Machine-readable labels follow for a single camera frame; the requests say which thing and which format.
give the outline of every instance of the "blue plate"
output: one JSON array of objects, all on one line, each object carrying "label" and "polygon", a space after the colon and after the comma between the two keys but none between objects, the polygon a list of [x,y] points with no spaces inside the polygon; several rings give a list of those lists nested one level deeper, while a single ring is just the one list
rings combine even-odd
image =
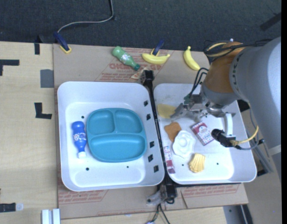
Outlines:
[{"label": "blue plate", "polygon": [[103,162],[127,162],[140,158],[147,150],[147,138],[140,117],[122,108],[92,112],[86,124],[92,155]]}]

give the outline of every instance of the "gray floor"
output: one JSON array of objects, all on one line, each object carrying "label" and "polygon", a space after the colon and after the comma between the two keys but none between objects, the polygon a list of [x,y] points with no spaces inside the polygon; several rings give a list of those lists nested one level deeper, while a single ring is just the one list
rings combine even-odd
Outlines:
[{"label": "gray floor", "polygon": [[[254,128],[250,121],[250,112],[242,112],[246,129],[253,133]],[[262,153],[270,161],[274,172],[263,174],[254,181],[244,184],[248,196],[248,208],[254,224],[281,224],[282,223],[282,197],[281,183],[271,157],[268,156],[264,145],[260,145]],[[254,159],[258,171],[262,170],[261,163],[256,155]]]}]

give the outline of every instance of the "blue clamp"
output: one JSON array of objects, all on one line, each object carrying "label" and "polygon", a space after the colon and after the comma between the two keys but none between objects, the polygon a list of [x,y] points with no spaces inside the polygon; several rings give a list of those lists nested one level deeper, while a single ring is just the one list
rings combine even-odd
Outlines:
[{"label": "blue clamp", "polygon": [[162,46],[164,45],[164,40],[160,40],[160,42],[158,43],[158,45],[153,49],[152,54],[156,56],[159,52],[159,50],[162,48]]},{"label": "blue clamp", "polygon": [[60,48],[66,53],[70,53],[72,51],[71,47],[68,46],[67,42],[65,39],[58,33],[54,32],[53,33],[54,38],[57,40],[57,42],[60,44]]}]

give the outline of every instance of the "white tray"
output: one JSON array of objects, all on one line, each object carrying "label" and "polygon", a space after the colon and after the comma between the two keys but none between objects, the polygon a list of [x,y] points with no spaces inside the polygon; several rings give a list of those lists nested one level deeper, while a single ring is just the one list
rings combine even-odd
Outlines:
[{"label": "white tray", "polygon": [[[66,82],[57,92],[61,176],[73,191],[154,186],[164,178],[164,167],[147,89],[137,83]],[[87,158],[77,158],[71,124],[94,110],[126,108],[138,114],[147,136],[147,151],[134,161],[107,163],[96,160],[86,145]]]},{"label": "white tray", "polygon": [[[156,105],[167,104],[177,107],[184,102],[184,97],[189,94],[192,89],[192,84],[160,84],[154,89],[154,98]],[[237,102],[229,105],[225,112],[234,112],[233,117],[233,134],[237,140],[247,139],[242,116],[240,114]],[[203,117],[203,122],[209,130],[223,129],[225,130],[224,119],[215,118],[212,115]],[[168,138],[164,130],[164,126],[171,123],[170,119],[164,119],[158,115],[161,140],[163,147],[169,146],[172,153],[172,162],[175,167],[175,174],[169,174],[171,179],[178,184],[210,184],[210,183],[236,183],[250,182],[257,174],[256,165],[252,155],[252,151],[237,150],[235,148],[226,148],[219,144],[218,141],[203,146],[196,138],[194,153],[205,155],[205,168],[200,173],[193,173],[189,169],[188,163],[192,159],[190,156],[184,159],[173,153],[172,142]],[[192,115],[177,119],[182,130],[191,131],[190,127],[194,124]],[[249,147],[249,143],[241,144],[242,147]]]}]

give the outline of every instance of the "yellow banana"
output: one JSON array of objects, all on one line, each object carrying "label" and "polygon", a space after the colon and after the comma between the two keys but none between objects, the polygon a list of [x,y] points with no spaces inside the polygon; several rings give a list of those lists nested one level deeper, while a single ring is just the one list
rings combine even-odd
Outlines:
[{"label": "yellow banana", "polygon": [[186,64],[193,70],[199,70],[200,66],[196,63],[196,61],[194,61],[194,59],[191,56],[191,47],[188,46],[187,50],[184,51],[184,60],[186,62]]},{"label": "yellow banana", "polygon": [[142,54],[142,58],[151,64],[164,64],[167,59],[170,57],[170,54],[167,54],[165,56],[155,56],[152,54],[148,54],[148,53],[143,53]]}]

